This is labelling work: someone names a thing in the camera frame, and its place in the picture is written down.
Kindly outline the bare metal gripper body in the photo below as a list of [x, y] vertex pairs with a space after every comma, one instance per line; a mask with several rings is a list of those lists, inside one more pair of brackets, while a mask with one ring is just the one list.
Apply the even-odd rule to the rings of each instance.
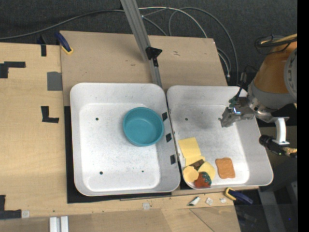
[[272, 109], [262, 105], [255, 97], [238, 97], [232, 102], [232, 121], [253, 119], [254, 117], [264, 122], [272, 122]]

